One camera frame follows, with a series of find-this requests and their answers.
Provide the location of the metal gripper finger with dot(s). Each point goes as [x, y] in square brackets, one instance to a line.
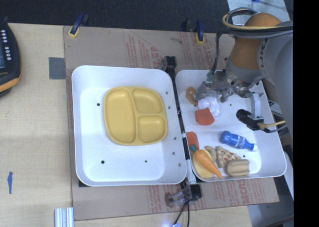
[226, 97]
[203, 90]

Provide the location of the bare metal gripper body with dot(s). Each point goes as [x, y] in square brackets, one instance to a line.
[233, 85]

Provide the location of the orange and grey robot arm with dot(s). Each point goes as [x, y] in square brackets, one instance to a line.
[245, 49]

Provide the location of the orange toy pretzel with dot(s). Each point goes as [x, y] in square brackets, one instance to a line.
[190, 95]

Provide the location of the white crumpled packet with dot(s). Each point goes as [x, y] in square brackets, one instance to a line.
[211, 105]

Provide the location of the red-orange toy wedge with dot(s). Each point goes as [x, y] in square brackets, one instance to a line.
[204, 116]

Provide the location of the thin black and white rod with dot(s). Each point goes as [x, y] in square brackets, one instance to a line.
[181, 118]

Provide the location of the blue toy bottle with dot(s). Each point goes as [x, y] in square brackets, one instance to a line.
[234, 140]

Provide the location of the beige toy biscuit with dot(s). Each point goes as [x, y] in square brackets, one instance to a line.
[211, 152]

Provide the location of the beige toy pizza slice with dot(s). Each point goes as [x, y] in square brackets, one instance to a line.
[224, 156]

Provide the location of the white plastic tray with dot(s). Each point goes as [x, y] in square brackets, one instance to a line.
[124, 166]
[264, 151]

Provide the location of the orange toy carrot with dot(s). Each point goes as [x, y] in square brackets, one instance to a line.
[205, 161]

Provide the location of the tan toy bread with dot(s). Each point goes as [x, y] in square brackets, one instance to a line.
[238, 167]

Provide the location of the yellow toy slice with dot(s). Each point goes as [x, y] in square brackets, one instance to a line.
[200, 172]

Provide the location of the yellow divided plate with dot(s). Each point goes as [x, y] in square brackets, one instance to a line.
[119, 116]

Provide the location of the brown cardboard board red print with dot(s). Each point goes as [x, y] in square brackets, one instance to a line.
[104, 46]

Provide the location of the black cylinder on white bracket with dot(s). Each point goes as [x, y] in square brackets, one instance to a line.
[249, 118]

